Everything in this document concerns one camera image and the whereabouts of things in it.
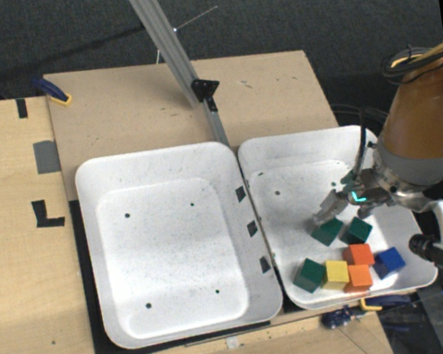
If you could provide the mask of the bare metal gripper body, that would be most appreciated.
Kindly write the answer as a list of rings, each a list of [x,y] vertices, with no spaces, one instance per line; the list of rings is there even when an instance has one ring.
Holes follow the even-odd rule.
[[[388,198],[393,199],[394,206],[418,213],[430,211],[436,204],[435,200],[423,193],[428,186],[405,182],[386,167],[373,166],[362,169],[360,173],[351,170],[341,179],[341,184],[347,201],[358,209],[365,201],[381,201]]]

